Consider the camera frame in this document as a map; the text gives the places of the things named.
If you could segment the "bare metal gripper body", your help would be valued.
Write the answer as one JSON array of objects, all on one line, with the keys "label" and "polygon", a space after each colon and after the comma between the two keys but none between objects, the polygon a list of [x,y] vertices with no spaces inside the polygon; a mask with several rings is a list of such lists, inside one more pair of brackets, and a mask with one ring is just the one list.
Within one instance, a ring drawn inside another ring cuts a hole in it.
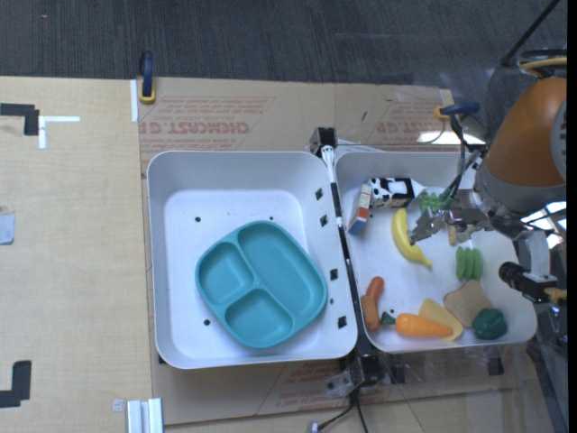
[{"label": "bare metal gripper body", "polygon": [[453,226],[457,243],[469,241],[477,231],[496,231],[516,239],[523,231],[520,215],[499,201],[475,191],[458,191],[445,222]]}]

